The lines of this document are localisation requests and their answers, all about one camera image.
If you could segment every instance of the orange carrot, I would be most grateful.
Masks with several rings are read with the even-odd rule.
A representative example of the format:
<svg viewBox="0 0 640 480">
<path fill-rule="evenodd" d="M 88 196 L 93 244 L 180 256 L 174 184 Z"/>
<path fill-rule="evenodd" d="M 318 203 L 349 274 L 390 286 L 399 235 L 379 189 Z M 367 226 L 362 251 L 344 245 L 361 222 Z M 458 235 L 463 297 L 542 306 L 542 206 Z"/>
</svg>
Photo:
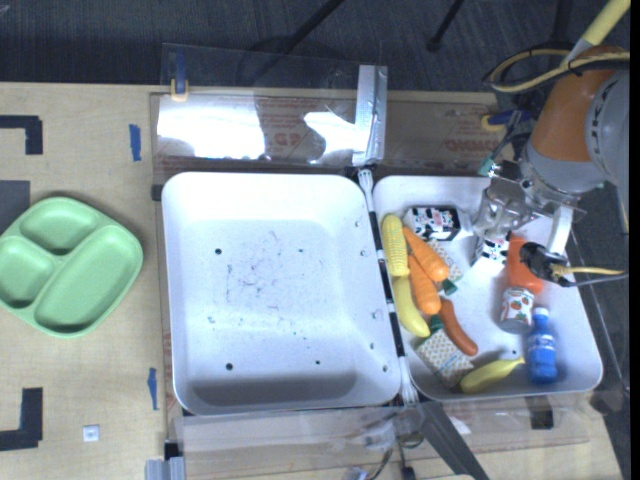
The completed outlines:
<svg viewBox="0 0 640 480">
<path fill-rule="evenodd" d="M 438 256 L 438 253 L 423 242 L 418 235 L 411 231 L 408 227 L 402 226 L 404 238 L 411 247 L 411 252 L 415 255 L 416 260 L 425 273 L 432 281 L 440 282 L 449 277 L 449 267 L 444 260 Z"/>
<path fill-rule="evenodd" d="M 438 316 L 444 325 L 444 332 L 447 333 L 453 344 L 463 354 L 475 356 L 478 353 L 478 345 L 460 327 L 456 314 L 453 312 L 453 303 L 450 300 L 442 299 L 442 307 Z"/>
<path fill-rule="evenodd" d="M 409 254 L 409 272 L 411 288 L 418 309 L 425 315 L 435 315 L 440 311 L 438 290 L 413 254 Z"/>
</svg>

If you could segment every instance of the banana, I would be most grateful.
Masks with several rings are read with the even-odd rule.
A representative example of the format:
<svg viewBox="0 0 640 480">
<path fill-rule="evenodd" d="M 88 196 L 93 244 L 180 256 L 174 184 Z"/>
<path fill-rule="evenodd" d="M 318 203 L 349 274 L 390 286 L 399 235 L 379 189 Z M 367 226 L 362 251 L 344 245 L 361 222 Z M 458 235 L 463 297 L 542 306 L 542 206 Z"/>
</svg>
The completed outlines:
<svg viewBox="0 0 640 480">
<path fill-rule="evenodd" d="M 519 364 L 524 364 L 524 357 L 516 359 L 498 359 L 468 373 L 460 381 L 460 388 L 467 394 L 478 393 L 490 384 L 504 379 Z"/>
<path fill-rule="evenodd" d="M 391 280 L 393 300 L 396 305 L 398 319 L 404 328 L 419 338 L 431 336 L 429 326 L 411 297 L 411 285 L 407 276 L 394 277 Z"/>
<path fill-rule="evenodd" d="M 393 213 L 382 219 L 382 248 L 389 274 L 393 277 L 408 276 L 407 243 L 402 234 L 402 221 Z"/>
</svg>

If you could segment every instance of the sausage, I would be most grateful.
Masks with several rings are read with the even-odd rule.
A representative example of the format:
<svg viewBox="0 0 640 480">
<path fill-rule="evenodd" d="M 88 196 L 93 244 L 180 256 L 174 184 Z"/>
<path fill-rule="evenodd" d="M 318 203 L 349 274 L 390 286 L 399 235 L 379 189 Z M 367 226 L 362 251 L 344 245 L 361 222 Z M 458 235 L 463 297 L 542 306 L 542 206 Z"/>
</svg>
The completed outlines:
<svg viewBox="0 0 640 480">
<path fill-rule="evenodd" d="M 460 323 L 453 311 L 453 303 L 450 300 L 442 299 L 440 320 L 444 324 L 444 332 L 447 333 L 453 344 L 467 356 L 475 356 L 478 353 L 478 345 L 460 327 Z"/>
</svg>

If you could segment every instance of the table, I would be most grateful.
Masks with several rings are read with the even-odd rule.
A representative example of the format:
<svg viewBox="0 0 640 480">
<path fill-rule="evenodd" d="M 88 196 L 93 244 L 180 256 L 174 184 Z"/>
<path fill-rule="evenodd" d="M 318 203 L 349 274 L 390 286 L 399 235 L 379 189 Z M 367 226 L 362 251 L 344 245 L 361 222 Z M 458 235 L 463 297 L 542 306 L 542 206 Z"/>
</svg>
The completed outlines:
<svg viewBox="0 0 640 480">
<path fill-rule="evenodd" d="M 0 430 L 17 428 L 23 388 L 41 387 L 44 402 L 43 439 L 37 448 L 0 452 L 0 478 L 143 478 L 145 461 L 163 456 L 170 428 L 165 381 L 170 379 L 163 364 L 149 98 L 165 89 L 0 84 L 0 112 L 39 116 L 44 130 L 43 154 L 25 155 L 24 132 L 0 129 L 0 179 L 28 180 L 32 204 L 64 194 L 95 206 L 129 228 L 145 255 L 121 305 L 81 339 L 48 337 L 0 311 Z M 427 107 L 444 97 L 389 93 L 389 101 L 409 99 Z M 491 99 L 449 97 L 479 98 L 483 104 Z M 141 136 L 139 161 L 131 150 L 135 127 Z M 150 368 L 157 372 L 157 410 L 147 385 Z M 483 448 L 477 436 L 470 447 L 491 478 L 539 478 L 543 466 L 546 478 L 620 478 L 602 418 L 586 403 L 578 412 L 581 442 L 539 447 L 532 440 L 533 448 L 519 443 L 518 449 L 495 451 L 495 446 Z M 98 441 L 83 441 L 87 425 L 99 425 Z M 413 465 L 419 476 L 451 474 L 439 458 L 421 458 Z M 207 477 L 196 470 L 193 478 Z M 379 478 L 397 478 L 396 471 L 388 467 Z M 338 479 L 343 474 L 344 469 L 336 469 L 277 478 Z"/>
</svg>

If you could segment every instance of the green plate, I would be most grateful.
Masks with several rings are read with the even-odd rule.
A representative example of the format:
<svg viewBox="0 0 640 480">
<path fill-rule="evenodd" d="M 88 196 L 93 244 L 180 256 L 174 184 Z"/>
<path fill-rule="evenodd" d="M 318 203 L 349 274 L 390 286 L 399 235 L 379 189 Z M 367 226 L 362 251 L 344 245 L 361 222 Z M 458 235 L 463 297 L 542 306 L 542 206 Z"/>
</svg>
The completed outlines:
<svg viewBox="0 0 640 480">
<path fill-rule="evenodd" d="M 121 224 L 75 199 L 45 199 L 0 236 L 0 306 L 52 336 L 82 336 L 120 303 L 142 260 Z"/>
</svg>

